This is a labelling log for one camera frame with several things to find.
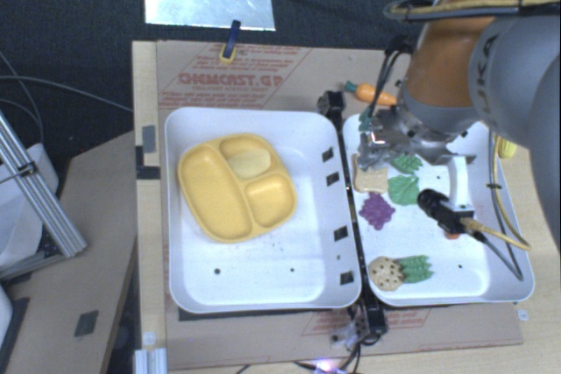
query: divided yellow plate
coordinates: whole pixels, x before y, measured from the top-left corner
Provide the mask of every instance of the divided yellow plate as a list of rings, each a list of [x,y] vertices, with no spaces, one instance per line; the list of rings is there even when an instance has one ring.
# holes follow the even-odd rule
[[[181,156],[177,175],[202,230],[224,243],[243,242],[288,220],[296,191],[273,147],[255,134],[232,134]]]

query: white plastic container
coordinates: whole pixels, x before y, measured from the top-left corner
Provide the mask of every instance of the white plastic container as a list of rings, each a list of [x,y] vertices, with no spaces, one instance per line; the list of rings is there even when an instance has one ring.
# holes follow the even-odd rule
[[[59,180],[42,144],[27,150],[45,183],[55,191]],[[0,165],[0,180],[10,176]],[[41,239],[43,223],[15,179],[0,184],[0,269],[32,256]]]
[[[295,184],[298,204],[277,229],[241,243],[219,243],[191,214],[176,167],[189,148],[236,133],[253,133],[271,144]],[[167,119],[165,142],[169,285],[181,308],[192,313],[337,308],[358,298],[359,264],[337,133],[325,117],[184,108]]]
[[[487,156],[488,130],[476,123],[465,138],[458,138],[448,145],[451,152],[474,154],[476,159],[467,165],[470,203],[475,209],[476,219],[489,228],[499,229],[491,198],[486,186],[488,179]],[[359,116],[352,116],[344,123],[344,141],[349,163],[358,152]],[[402,173],[389,167],[388,178]],[[446,166],[423,166],[415,172],[419,178],[419,188],[432,188],[450,195],[450,175]],[[499,170],[498,182],[502,185],[500,194],[516,228],[518,224],[508,188]],[[357,214],[368,194],[354,191]],[[420,283],[403,284],[394,292],[380,290],[372,281],[370,287],[378,298],[394,307],[432,306],[471,302],[510,302],[527,299],[534,289],[534,275],[529,265],[528,253],[513,247],[515,259],[522,271],[523,280],[516,276],[484,244],[463,235],[458,240],[449,240],[437,226],[437,222],[416,205],[399,206],[389,198],[382,197],[395,208],[392,220],[384,224],[382,230],[375,230],[367,220],[358,215],[362,245],[368,265],[377,257],[405,258],[426,255],[432,264],[433,276]],[[500,239],[487,236],[507,258],[508,248]]]

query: toy carrot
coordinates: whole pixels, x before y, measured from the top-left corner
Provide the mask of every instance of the toy carrot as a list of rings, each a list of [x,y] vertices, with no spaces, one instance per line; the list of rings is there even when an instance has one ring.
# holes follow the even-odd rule
[[[354,95],[362,102],[370,103],[374,99],[376,89],[372,84],[360,83],[358,86],[351,81],[344,85],[345,92],[354,92]],[[382,91],[378,98],[378,104],[382,106],[392,106],[396,104],[395,97],[388,92]]]

